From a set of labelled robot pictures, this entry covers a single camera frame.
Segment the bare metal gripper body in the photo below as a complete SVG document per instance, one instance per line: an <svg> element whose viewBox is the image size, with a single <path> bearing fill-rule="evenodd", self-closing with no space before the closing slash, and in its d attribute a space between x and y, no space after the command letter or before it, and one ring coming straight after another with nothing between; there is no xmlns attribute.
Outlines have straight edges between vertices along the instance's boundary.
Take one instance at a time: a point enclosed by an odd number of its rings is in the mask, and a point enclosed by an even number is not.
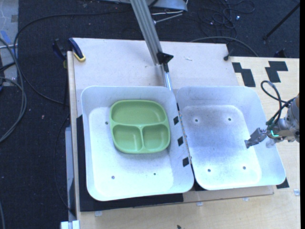
<svg viewBox="0 0 305 229"><path fill-rule="evenodd" d="M300 142L299 125L297 121L290 121L287 118L281 118L277 123L276 134L288 142Z"/></svg>

